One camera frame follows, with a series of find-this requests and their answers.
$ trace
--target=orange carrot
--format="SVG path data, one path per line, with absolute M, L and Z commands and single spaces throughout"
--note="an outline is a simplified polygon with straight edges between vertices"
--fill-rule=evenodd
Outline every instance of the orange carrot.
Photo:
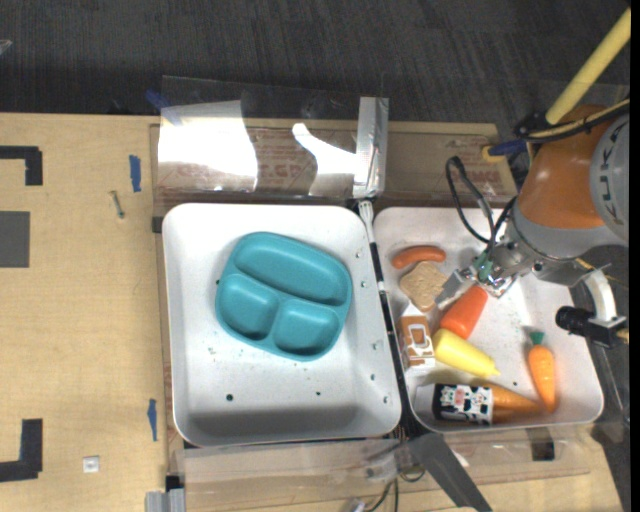
M 542 345 L 544 334 L 541 332 L 531 333 L 533 347 L 527 354 L 529 371 L 533 378 L 533 383 L 538 390 L 540 398 L 544 402 L 549 412 L 556 410 L 556 384 L 555 384 L 555 360 L 553 352 L 548 347 Z
M 484 288 L 473 285 L 447 310 L 440 321 L 440 327 L 468 339 L 488 298 Z
M 514 413 L 508 409 L 494 409 L 491 416 L 492 423 L 509 423 L 513 419 Z
M 391 260 L 391 265 L 393 265 L 393 268 L 401 269 L 416 261 L 436 261 L 442 263 L 445 259 L 447 259 L 447 253 L 440 249 L 440 247 L 420 245 L 400 251 Z
M 540 412 L 540 406 L 537 403 L 518 393 L 514 393 L 495 384 L 484 384 L 484 386 L 491 388 L 494 410 L 507 410 L 514 414 L 533 414 Z

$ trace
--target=blue tape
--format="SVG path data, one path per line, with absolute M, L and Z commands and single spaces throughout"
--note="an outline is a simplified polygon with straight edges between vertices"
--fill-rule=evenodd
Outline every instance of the blue tape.
M 506 156 L 516 153 L 524 153 L 527 150 L 527 142 L 522 139 L 510 140 L 496 144 L 489 148 L 490 156 Z
M 142 180 L 142 171 L 140 170 L 140 159 L 135 155 L 129 155 L 129 174 L 131 176 L 131 185 L 134 192 L 140 192 L 140 181 Z
M 156 401 L 153 398 L 149 399 L 147 418 L 149 418 L 149 424 L 151 425 L 151 435 L 153 436 L 153 441 L 155 442 L 158 440 L 158 413 L 156 412 Z
M 153 89 L 147 89 L 144 93 L 144 97 L 146 100 L 151 103 L 160 115 L 164 117 L 167 121 L 175 126 L 180 126 L 182 124 L 182 120 L 179 116 L 175 115 L 173 112 L 169 110 L 165 110 L 171 106 L 171 102 L 165 98 L 159 92 L 154 91 Z

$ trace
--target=white tray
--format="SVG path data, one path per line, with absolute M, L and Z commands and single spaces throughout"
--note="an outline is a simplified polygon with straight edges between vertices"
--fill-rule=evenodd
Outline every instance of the white tray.
M 345 327 L 324 356 L 299 362 L 229 336 L 216 280 L 242 236 L 270 231 L 325 250 L 349 270 Z M 174 419 L 198 446 L 375 437 L 401 403 L 364 224 L 346 208 L 184 204 L 162 226 Z
M 487 236 L 488 223 L 482 212 L 479 209 L 464 212 L 476 231 Z M 446 261 L 438 263 L 438 268 L 450 275 L 456 268 L 469 266 L 472 258 L 484 248 L 465 229 L 453 208 L 387 208 L 376 217 L 374 232 L 394 320 L 408 305 L 398 283 L 409 269 L 396 270 L 391 266 L 391 258 L 399 250 L 414 245 L 437 245 L 447 253 Z M 495 359 L 502 374 L 491 381 L 536 400 L 537 393 L 525 360 L 530 347 L 527 332 L 543 331 L 544 341 L 556 358 L 559 397 L 558 408 L 552 415 L 523 417 L 517 422 L 494 425 L 492 429 L 590 423 L 601 414 L 604 397 L 587 342 L 555 325 L 556 311 L 572 304 L 568 288 L 540 281 L 531 274 L 518 279 L 500 299 L 489 298 L 469 341 Z M 439 316 L 437 309 L 429 314 L 431 325 L 437 326 Z M 477 379 L 441 363 L 436 363 L 426 376 L 409 379 L 407 386 L 414 413 L 422 423 L 440 432 L 486 429 L 439 422 L 431 413 L 427 396 L 416 400 L 419 385 L 440 381 L 470 383 Z

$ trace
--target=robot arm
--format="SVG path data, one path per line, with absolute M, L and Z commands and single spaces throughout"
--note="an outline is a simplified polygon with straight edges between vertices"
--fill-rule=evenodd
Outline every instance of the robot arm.
M 584 121 L 599 110 L 581 106 L 572 116 Z M 563 308 L 556 321 L 613 346 L 626 319 L 617 316 L 602 271 L 585 268 L 579 258 L 593 247 L 628 246 L 629 130 L 627 113 L 542 144 L 521 193 L 506 208 L 508 216 L 498 221 L 506 223 L 504 236 L 488 244 L 469 267 L 454 272 L 438 306 L 446 307 L 474 283 L 500 297 L 528 273 L 568 287 L 583 281 L 595 314 Z

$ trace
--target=gray floor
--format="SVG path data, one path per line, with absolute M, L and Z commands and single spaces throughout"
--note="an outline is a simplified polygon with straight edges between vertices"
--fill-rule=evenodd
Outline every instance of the gray floor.
M 393 120 L 491 122 L 506 139 L 551 105 L 629 4 L 3 0 L 0 39 L 13 45 L 0 56 L 0 111 L 152 114 L 145 91 L 173 75 L 382 94 Z M 622 99 L 630 68 L 627 45 L 585 101 Z M 593 259 L 627 283 L 615 291 L 628 314 L 628 251 Z M 628 404 L 628 357 L 611 365 Z M 610 437 L 601 439 L 630 510 L 629 430 Z

